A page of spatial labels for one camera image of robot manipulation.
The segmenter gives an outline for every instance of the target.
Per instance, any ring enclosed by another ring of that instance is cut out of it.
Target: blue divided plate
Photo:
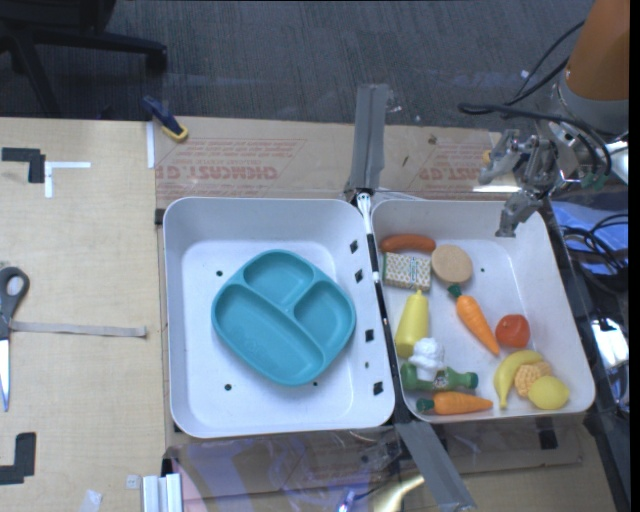
[[[220,339],[286,386],[320,375],[349,341],[355,308],[324,272],[297,254],[266,251],[240,268],[211,306]]]

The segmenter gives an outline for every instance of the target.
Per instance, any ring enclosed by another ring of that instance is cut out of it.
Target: yellow lemon
[[[557,377],[545,375],[531,384],[528,396],[540,409],[560,409],[569,400],[569,388]]]

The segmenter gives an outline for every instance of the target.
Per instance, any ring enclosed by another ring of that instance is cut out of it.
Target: table
[[[183,121],[192,143],[199,134],[237,140],[268,133],[269,139],[303,141],[299,147],[289,145],[288,152],[265,150],[261,157],[271,161],[270,167],[288,160],[285,168],[298,192],[308,187],[294,172],[300,166],[295,155],[305,155],[307,168],[324,183],[327,194],[342,187],[340,177],[348,175],[352,127]],[[16,319],[147,328],[145,339],[12,333],[11,408],[0,415],[0,465],[12,464],[20,433],[35,432],[37,448],[35,474],[22,484],[0,486],[3,511],[77,510],[87,490],[102,495],[101,511],[139,510],[139,490],[128,488],[128,482],[135,487],[130,477],[158,474],[166,448],[189,442],[173,431],[166,407],[162,240],[154,221],[154,212],[172,198],[169,189],[163,189],[169,169],[160,167],[162,158],[178,155],[186,146],[171,146],[154,130],[159,157],[154,172],[148,162],[147,128],[147,123],[124,121],[0,120],[3,147],[37,148],[48,162],[90,163],[85,169],[55,169],[53,197],[46,198],[43,184],[27,181],[27,164],[0,162],[0,261],[19,266],[31,279]],[[457,137],[472,137],[476,145],[488,143],[487,134],[469,131],[390,127],[386,133],[385,172],[413,165],[413,177],[424,171],[427,179],[437,176],[433,169],[439,168],[435,162],[442,156],[414,155],[428,149],[432,137],[449,144],[452,158],[462,162],[459,169],[468,167],[465,162],[473,155],[452,149]],[[181,155],[181,165],[189,169],[196,164],[188,159],[204,157]],[[338,169],[340,177],[327,174],[330,168]],[[463,181],[455,178],[456,172],[448,173],[452,181]],[[276,197],[282,193],[251,190]],[[443,195],[458,192],[445,187]],[[572,445],[578,454],[573,463],[486,472],[466,472],[461,466],[479,510],[615,510],[597,447],[580,418],[569,431],[577,443]],[[266,507],[275,498],[263,499]],[[406,503],[406,510],[436,507],[424,485],[412,490]]]

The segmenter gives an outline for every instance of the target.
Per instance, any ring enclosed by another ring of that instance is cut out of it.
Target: gray carpet
[[[500,103],[521,72],[592,0],[430,2],[212,2],[119,0],[110,32],[152,39],[164,73],[145,58],[40,46],[65,118],[141,120],[150,94],[175,115],[352,123],[358,84],[388,83],[388,124],[502,131],[499,116],[470,117],[461,101]],[[568,56],[569,37],[536,77]],[[519,104],[536,108],[544,87]],[[25,76],[0,55],[0,116],[43,116]],[[526,120],[508,127],[532,131]]]

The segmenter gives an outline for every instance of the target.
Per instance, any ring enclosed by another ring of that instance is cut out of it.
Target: brown round cookie
[[[464,283],[471,278],[473,263],[457,245],[443,244],[431,254],[431,270],[448,283]]]

